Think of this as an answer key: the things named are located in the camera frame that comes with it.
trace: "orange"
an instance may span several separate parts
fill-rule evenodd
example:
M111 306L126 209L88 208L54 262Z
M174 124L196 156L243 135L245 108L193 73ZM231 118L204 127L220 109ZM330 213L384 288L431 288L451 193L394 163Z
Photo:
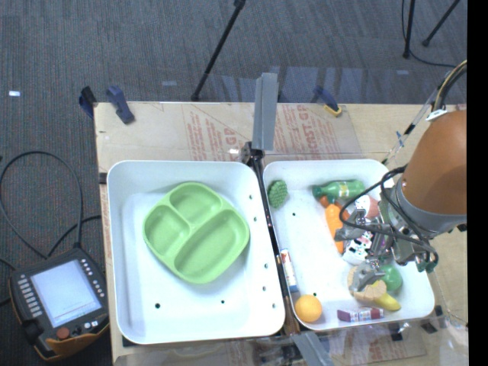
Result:
M305 323L312 323L322 314L322 304L312 294L304 294L295 303L295 313Z

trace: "green divided plate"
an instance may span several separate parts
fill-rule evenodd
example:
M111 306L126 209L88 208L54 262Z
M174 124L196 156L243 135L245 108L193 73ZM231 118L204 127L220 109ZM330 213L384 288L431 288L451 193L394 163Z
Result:
M181 183L146 215L143 237L154 255L194 284L213 281L249 241L249 225L217 192L202 183Z

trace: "black pole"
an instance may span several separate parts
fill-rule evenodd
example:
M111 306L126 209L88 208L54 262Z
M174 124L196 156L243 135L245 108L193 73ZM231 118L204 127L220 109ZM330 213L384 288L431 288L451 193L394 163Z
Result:
M441 20L437 23L437 26L435 26L434 30L430 33L430 35L422 41L422 45L427 47L430 43L430 40L432 37L434 37L435 33L437 33L437 30L441 28L442 24L445 22L445 20L448 18L448 16L451 14L452 10L456 8L456 5L458 5L458 2L460 0L454 0L454 2L451 4L451 7L445 12L444 16L441 18Z
M405 50L403 58L410 57L410 38L412 36L413 11L415 10L415 0L410 0L409 23L406 26Z
M198 100L198 95L200 94L200 91L202 87L205 84L205 81L207 80L208 75L210 74L210 71L212 70L212 67L214 66L215 60L219 56L220 50L222 49L223 45L226 42L227 36L229 35L230 31L232 30L232 26L234 25L234 22L237 19L237 16L241 12L241 10L244 8L244 4L246 3L246 0L235 0L234 5L236 6L236 9L234 10L234 13L232 17L229 20L229 23L227 24L227 27L225 31L223 32L222 37L220 38L219 44L217 45L217 48L213 52L212 57L210 58L210 62L207 65L207 68L205 69L205 73L202 76L200 82L198 83L197 89L195 89L195 92L191 96L192 101L197 101Z

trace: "bottle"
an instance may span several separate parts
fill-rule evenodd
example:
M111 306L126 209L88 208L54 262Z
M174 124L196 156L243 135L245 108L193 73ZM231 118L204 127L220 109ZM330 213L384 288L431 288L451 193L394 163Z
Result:
M331 181L326 185L312 186L312 194L316 199L320 199L325 195L331 204L333 204L338 198L354 197L355 195L359 195L364 190L365 188L363 182L357 179Z

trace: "gray carpet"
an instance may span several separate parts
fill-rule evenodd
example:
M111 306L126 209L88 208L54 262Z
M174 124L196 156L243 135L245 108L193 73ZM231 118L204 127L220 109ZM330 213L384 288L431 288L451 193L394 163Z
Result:
M199 100L254 101L255 80L276 72L283 102L310 101L315 85L322 85L339 103L423 104L467 58L467 0L422 45L453 1L416 0L405 58L410 0L247 0ZM79 107L80 91L89 86L98 101L106 101L106 89L118 85L128 101L190 101L233 3L0 0L0 169L26 151L56 154L79 177L83 217L98 215L93 122ZM467 103L466 75L447 102ZM1 193L16 230L44 254L76 224L74 179L52 157L32 154L14 162ZM72 231L54 255L74 241ZM99 219L82 227L82 244L103 267ZM4 216L0 258L15 267L42 259ZM8 266L0 265L0 299L8 296L9 275ZM44 364L10 304L0 308L0 322L1 365ZM109 335L59 364L111 364Z

